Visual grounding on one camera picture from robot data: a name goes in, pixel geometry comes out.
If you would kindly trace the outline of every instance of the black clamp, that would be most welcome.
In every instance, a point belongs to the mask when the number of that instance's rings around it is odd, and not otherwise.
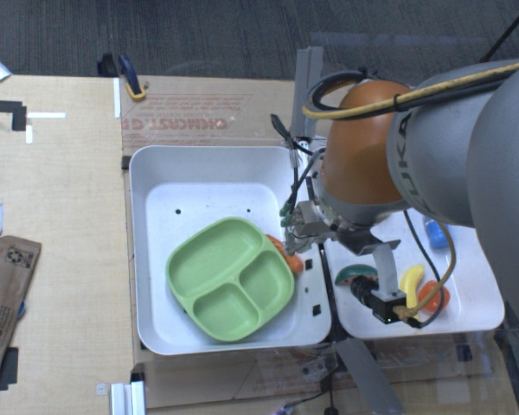
[[[138,76],[126,53],[119,54],[118,63],[121,73],[127,78],[125,87],[133,101],[140,101],[146,97],[146,91],[138,82]],[[118,77],[118,71],[113,61],[112,53],[105,53],[98,61],[98,75],[100,77]]]

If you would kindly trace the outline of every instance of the yellow toy banana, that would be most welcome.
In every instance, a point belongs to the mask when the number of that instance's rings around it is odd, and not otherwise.
[[[413,265],[400,278],[400,290],[406,294],[406,306],[409,309],[417,306],[417,286],[424,275],[425,266]]]

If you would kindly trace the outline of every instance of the metal bracket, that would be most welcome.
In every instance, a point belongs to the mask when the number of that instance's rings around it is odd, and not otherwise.
[[[397,246],[394,244],[395,241],[381,243],[376,245],[373,250],[375,268],[379,276],[379,290],[374,290],[373,293],[383,300],[395,298],[399,292],[396,262],[392,254],[393,249]]]
[[[294,106],[292,108],[292,137],[314,138],[316,120],[302,112],[308,89],[321,79],[323,69],[323,48],[320,46],[299,49],[296,58],[294,79]]]
[[[145,415],[144,382],[113,383],[110,386],[110,415]]]
[[[348,338],[337,342],[335,348],[358,389],[367,400],[372,413],[377,415],[406,413],[404,406],[362,340]]]

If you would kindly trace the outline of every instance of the yellow cable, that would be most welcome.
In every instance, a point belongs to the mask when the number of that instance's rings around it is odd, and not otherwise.
[[[401,105],[407,103],[409,101],[414,101],[417,99],[423,99],[424,97],[428,97],[430,95],[434,95],[436,93],[442,93],[444,91],[448,91],[450,89],[454,89],[458,86],[469,85],[470,83],[474,83],[478,80],[486,79],[493,75],[499,75],[501,73],[509,73],[519,69],[519,62],[513,65],[507,65],[502,67],[496,67],[494,69],[490,69],[488,71],[483,71],[480,73],[472,73],[470,75],[465,75],[464,77],[459,77],[457,79],[452,79],[448,81],[443,81],[441,83],[437,83],[435,85],[423,87],[416,91],[411,91],[410,93],[405,93],[403,95],[399,95],[394,99],[386,99],[383,101],[379,101],[377,103],[373,103],[371,105],[358,106],[351,109],[341,109],[338,111],[330,111],[330,112],[315,112],[312,111],[307,106],[302,106],[302,112],[305,116],[309,118],[314,118],[317,120],[333,120],[347,117],[354,117],[355,115],[363,115],[371,112],[377,112],[382,109],[388,109],[389,107],[393,107],[394,105]]]
[[[444,226],[442,223],[437,221],[439,223],[440,228],[442,229],[442,232],[444,232],[444,235],[446,236],[446,240],[448,241],[448,246],[450,247],[450,263],[448,265],[448,269],[446,270],[445,274],[442,276],[440,281],[438,281],[435,286],[431,289],[431,291],[420,301],[417,303],[417,305],[413,308],[408,308],[406,306],[394,306],[392,310],[394,313],[402,320],[406,321],[409,317],[416,316],[417,313],[423,309],[423,307],[431,300],[433,297],[439,293],[439,291],[442,289],[442,286],[444,283],[448,280],[448,278],[451,276],[454,267],[456,266],[456,247],[453,244],[452,236],[450,235],[450,232]]]

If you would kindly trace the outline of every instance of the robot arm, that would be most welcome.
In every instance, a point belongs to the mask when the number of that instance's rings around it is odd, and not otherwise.
[[[323,105],[323,95],[350,76],[355,85],[340,106]],[[357,77],[329,76],[308,94],[304,114],[335,121],[326,149],[311,163],[310,199],[286,217],[286,250],[333,239],[358,255],[377,251],[386,303],[385,296],[399,292],[391,256],[397,243],[379,241],[370,228],[414,208],[476,229],[504,299],[519,316],[519,290],[508,284],[519,279],[519,61],[464,67],[413,91]],[[375,315],[399,319],[392,311]]]

